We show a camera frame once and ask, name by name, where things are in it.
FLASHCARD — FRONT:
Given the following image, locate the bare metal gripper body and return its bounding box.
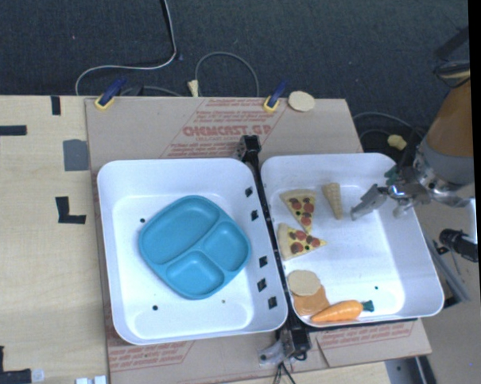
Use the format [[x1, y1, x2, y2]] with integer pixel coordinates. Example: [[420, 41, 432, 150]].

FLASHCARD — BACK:
[[385, 155, 477, 211]]

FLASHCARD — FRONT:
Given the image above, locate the tan ice cream cone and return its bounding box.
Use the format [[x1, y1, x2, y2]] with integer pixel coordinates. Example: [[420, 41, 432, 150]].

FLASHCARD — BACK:
[[320, 181, 343, 221]]

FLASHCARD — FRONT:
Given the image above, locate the small yellow lump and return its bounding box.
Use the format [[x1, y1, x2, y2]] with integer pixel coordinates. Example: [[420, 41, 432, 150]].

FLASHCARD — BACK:
[[386, 133, 408, 151]]

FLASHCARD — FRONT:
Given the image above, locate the white plastic tray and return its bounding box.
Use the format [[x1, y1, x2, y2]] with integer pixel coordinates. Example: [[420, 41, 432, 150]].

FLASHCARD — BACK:
[[259, 149, 447, 332], [95, 152, 292, 348]]

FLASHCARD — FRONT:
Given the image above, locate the pizza slice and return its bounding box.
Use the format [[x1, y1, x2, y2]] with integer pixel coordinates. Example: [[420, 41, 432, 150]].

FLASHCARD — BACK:
[[275, 220, 329, 263], [278, 188, 320, 235]]

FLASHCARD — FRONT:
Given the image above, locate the round tan biscuit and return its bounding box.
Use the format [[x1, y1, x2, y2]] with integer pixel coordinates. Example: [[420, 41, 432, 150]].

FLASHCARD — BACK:
[[286, 89, 316, 114], [285, 267, 323, 299]]

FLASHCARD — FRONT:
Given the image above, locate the thin black and white rod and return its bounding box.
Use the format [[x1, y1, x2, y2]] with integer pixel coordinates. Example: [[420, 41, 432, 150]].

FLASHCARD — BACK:
[[247, 147, 300, 367]]

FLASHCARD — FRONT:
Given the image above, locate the orange carrot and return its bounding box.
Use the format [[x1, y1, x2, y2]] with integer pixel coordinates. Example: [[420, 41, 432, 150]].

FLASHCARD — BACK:
[[309, 298, 376, 325]]

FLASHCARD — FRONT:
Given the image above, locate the orange bread slice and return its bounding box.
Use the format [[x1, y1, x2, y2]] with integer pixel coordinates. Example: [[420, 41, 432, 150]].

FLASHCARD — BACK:
[[290, 284, 332, 318]]

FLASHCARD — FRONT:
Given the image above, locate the blue divided plate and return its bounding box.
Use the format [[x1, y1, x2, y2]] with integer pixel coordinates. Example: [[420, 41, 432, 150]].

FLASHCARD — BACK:
[[136, 192, 254, 304]]

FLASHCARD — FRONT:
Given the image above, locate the brown cardboard board red print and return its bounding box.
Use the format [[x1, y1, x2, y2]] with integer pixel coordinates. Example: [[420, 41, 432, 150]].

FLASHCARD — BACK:
[[83, 82, 434, 384]]

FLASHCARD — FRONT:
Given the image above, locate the black cylinder on white bracket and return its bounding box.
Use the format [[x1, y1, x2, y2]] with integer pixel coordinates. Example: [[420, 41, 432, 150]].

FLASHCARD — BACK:
[[436, 196, 480, 265]]

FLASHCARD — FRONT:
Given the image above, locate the black block with thin wires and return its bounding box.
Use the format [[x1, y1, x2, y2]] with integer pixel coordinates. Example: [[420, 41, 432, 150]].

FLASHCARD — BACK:
[[279, 326, 312, 355], [236, 133, 263, 164]]

